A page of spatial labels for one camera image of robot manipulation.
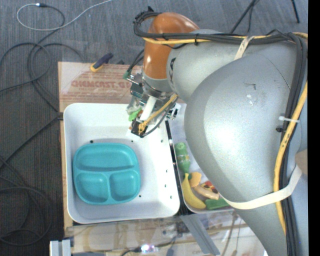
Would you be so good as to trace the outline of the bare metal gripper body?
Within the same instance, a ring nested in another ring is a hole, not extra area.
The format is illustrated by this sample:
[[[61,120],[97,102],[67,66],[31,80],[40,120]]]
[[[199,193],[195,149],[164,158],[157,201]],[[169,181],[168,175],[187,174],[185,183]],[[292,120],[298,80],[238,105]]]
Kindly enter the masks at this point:
[[[131,95],[140,105],[146,105],[150,97],[155,98],[153,110],[159,110],[174,94],[166,78],[151,78],[144,72],[140,72],[129,74],[126,79],[131,82]]]

